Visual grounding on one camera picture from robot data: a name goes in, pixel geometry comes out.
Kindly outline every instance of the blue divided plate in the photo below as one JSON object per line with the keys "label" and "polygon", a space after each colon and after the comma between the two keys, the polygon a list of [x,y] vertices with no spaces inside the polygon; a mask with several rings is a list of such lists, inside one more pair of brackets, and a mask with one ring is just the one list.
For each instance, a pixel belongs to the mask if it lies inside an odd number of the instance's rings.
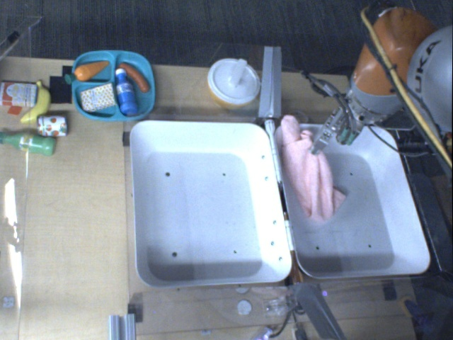
{"label": "blue divided plate", "polygon": [[[130,121],[130,120],[141,120],[145,118],[153,109],[154,102],[156,100],[156,86],[154,84],[154,75],[151,69],[151,65],[148,60],[140,54],[133,52],[125,52],[122,50],[98,50],[94,52],[87,52],[77,57],[72,66],[72,72],[82,64],[99,62],[102,60],[109,61],[109,65],[104,68],[101,72],[95,75],[89,81],[77,81],[72,82],[72,97],[74,105],[77,110],[84,116],[93,120],[103,121]],[[111,83],[113,90],[115,90],[115,70],[120,63],[127,63],[139,71],[142,76],[148,81],[149,91],[143,93],[139,90],[135,82],[130,79],[130,82],[134,86],[135,99],[137,101],[139,112],[133,116],[123,115],[120,111],[118,104],[98,110],[96,112],[86,112],[81,107],[80,93],[87,89],[92,89],[97,86]]]}

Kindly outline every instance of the toy banana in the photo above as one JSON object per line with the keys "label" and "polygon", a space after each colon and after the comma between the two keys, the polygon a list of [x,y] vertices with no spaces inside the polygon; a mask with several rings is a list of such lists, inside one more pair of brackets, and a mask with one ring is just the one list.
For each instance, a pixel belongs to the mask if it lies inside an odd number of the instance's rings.
{"label": "toy banana", "polygon": [[21,122],[25,124],[36,123],[38,116],[44,115],[50,107],[49,90],[42,85],[41,81],[37,81],[36,85],[38,86],[38,99],[35,106],[21,118]]}

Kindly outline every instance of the toy bottle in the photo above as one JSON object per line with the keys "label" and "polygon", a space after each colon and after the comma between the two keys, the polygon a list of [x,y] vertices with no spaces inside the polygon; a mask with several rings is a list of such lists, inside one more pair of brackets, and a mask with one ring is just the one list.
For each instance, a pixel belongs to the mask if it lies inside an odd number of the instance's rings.
{"label": "toy bottle", "polygon": [[126,71],[119,68],[115,71],[116,76],[116,94],[120,111],[123,115],[133,116],[138,114],[137,102],[135,101],[134,87],[127,80]]}
{"label": "toy bottle", "polygon": [[7,134],[0,132],[0,144],[8,144],[16,149],[28,151],[31,154],[52,156],[55,150],[55,138],[41,137],[28,133]]}

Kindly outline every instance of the white bottle cap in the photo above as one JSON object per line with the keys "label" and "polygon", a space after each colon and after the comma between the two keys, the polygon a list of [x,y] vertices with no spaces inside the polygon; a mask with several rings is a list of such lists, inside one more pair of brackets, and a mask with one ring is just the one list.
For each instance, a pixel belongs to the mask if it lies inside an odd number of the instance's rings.
{"label": "white bottle cap", "polygon": [[229,108],[249,104],[260,91],[260,78],[244,59],[221,59],[207,75],[207,82],[219,103]]}

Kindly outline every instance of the pink towel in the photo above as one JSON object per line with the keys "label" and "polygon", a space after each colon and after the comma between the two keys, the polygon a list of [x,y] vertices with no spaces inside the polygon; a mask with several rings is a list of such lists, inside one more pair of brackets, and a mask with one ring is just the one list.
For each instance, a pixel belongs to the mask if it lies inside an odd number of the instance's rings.
{"label": "pink towel", "polygon": [[282,162],[297,199],[308,217],[315,221],[330,219],[345,200],[333,187],[333,177],[326,155],[310,152],[312,133],[300,132],[296,118],[282,119]]}

